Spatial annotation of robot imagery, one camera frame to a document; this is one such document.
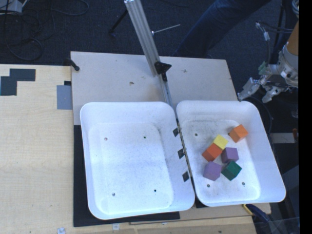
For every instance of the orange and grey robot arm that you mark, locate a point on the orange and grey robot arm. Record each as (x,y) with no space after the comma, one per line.
(292,45)

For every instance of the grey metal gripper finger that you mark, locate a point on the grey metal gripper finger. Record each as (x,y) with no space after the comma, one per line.
(249,86)
(271,94)

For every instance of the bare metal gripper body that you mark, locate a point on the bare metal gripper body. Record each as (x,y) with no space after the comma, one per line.
(276,78)

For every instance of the green cube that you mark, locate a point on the green cube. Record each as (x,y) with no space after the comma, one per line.
(231,170)

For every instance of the white plastic tray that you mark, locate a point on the white plastic tray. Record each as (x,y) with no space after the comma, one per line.
(251,179)
(131,167)

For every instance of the yellow cube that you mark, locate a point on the yellow cube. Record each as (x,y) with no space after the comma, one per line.
(220,141)

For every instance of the purple cube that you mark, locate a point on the purple cube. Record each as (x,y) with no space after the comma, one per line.
(229,155)
(212,170)

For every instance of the pale flat board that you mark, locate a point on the pale flat board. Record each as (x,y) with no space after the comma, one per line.
(109,82)

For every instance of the orange cube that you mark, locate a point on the orange cube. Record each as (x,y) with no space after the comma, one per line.
(211,152)
(238,133)

